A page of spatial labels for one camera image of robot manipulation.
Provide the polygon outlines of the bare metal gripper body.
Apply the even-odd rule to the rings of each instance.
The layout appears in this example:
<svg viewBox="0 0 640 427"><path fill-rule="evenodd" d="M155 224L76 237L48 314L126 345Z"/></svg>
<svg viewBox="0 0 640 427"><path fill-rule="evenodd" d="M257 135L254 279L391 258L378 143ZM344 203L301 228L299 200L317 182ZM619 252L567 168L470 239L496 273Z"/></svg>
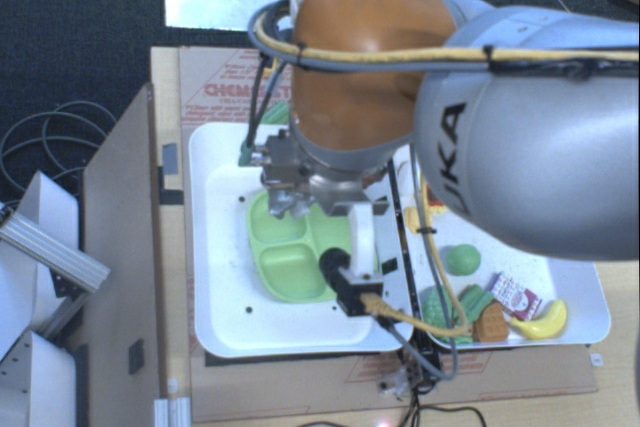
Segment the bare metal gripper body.
<svg viewBox="0 0 640 427"><path fill-rule="evenodd" d="M324 214L346 216L356 204L371 207L375 215L389 208L386 197L371 199L365 193L381 181L390 160L385 145L357 150L331 150L308 141L297 129L281 129L256 147L252 164L262 168L261 183L269 192L288 192L292 216L293 194L312 194L313 204Z"/></svg>

